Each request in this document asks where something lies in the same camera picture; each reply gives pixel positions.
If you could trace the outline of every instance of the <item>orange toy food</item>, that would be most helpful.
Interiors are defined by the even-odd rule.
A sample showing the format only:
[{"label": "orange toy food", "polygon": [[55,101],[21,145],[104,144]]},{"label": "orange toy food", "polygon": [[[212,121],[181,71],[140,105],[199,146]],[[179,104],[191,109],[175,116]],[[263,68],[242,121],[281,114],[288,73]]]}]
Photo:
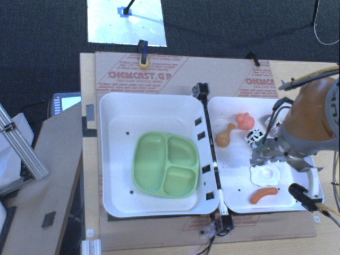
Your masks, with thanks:
[{"label": "orange toy food", "polygon": [[235,128],[236,126],[234,124],[229,123],[225,131],[216,135],[216,145],[218,145],[219,147],[227,147],[230,143],[230,132]]},{"label": "orange toy food", "polygon": [[255,125],[255,120],[249,115],[249,113],[239,113],[236,115],[237,128],[239,130],[250,130]]},{"label": "orange toy food", "polygon": [[270,194],[277,194],[277,189],[275,187],[266,187],[258,190],[255,194],[253,194],[250,198],[250,203],[256,204],[259,200],[265,196]]}]

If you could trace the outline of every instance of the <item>white cable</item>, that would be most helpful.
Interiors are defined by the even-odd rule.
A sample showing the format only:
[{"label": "white cable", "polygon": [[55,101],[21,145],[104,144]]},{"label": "white cable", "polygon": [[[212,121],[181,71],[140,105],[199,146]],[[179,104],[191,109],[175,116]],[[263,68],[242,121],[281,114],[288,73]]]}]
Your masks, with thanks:
[{"label": "white cable", "polygon": [[319,12],[319,4],[320,4],[320,0],[318,0],[317,12],[315,14],[315,20],[314,20],[314,25],[313,25],[315,37],[318,40],[318,42],[321,43],[322,45],[334,45],[334,44],[339,42],[339,39],[337,41],[335,41],[335,42],[330,43],[330,44],[326,44],[323,41],[321,41],[319,39],[318,35],[317,35],[317,31],[316,31],[315,27],[317,26],[316,23],[317,23],[317,16],[318,16],[318,12]]}]

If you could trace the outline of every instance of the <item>green plate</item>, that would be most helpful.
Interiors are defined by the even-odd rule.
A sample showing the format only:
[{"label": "green plate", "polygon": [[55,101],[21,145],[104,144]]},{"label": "green plate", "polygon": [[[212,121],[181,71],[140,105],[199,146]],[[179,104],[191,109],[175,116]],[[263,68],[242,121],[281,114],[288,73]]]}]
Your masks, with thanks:
[{"label": "green plate", "polygon": [[184,198],[196,189],[199,155],[187,138],[151,131],[134,149],[132,178],[139,190],[159,197]]}]

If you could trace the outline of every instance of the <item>black carpet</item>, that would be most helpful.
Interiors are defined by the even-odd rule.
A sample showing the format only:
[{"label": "black carpet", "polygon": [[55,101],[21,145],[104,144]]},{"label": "black carpet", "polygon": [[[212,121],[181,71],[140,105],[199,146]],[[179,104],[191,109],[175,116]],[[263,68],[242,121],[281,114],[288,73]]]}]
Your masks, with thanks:
[{"label": "black carpet", "polygon": [[[339,43],[318,43],[315,0],[161,0],[168,47],[150,53],[339,62]],[[340,0],[320,0],[317,30],[339,38]],[[136,46],[87,42],[87,0],[0,0],[0,103],[32,126],[47,118],[57,92],[80,90],[81,52],[135,52]]]}]

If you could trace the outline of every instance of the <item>white tray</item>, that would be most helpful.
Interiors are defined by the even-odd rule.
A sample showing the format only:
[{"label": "white tray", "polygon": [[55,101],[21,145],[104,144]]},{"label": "white tray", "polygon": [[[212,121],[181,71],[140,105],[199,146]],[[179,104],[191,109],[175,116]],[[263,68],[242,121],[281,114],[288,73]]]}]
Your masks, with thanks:
[{"label": "white tray", "polygon": [[[213,212],[217,187],[203,105],[192,96],[108,93],[99,105],[103,160],[103,203],[116,217],[195,215]],[[169,132],[190,139],[197,147],[200,172],[193,194],[182,199],[162,198],[139,191],[132,181],[135,144],[148,131]],[[205,138],[198,140],[198,134]],[[210,172],[202,167],[210,165]],[[206,199],[207,193],[213,199]]]},{"label": "white tray", "polygon": [[[208,103],[212,133],[215,136],[226,129],[228,123],[237,127],[235,115],[248,112],[255,119],[254,128],[260,128],[265,133],[264,117],[272,113],[272,107],[276,99],[264,98],[236,98],[214,97]],[[287,109],[279,114],[284,119]],[[226,148],[215,145],[216,158],[219,168],[220,180],[224,191],[224,201],[227,206],[236,213],[264,213],[272,211],[305,210],[300,202],[297,202],[288,192],[288,187],[296,182],[308,188],[307,173],[298,173],[287,163],[272,163],[280,171],[280,180],[275,186],[279,188],[276,195],[268,195],[253,205],[249,198],[258,189],[263,188],[253,184],[250,180],[251,148],[244,141],[249,133],[246,130],[231,131],[231,141]],[[313,165],[312,158],[306,160]],[[323,197],[321,186],[319,197]]]}]

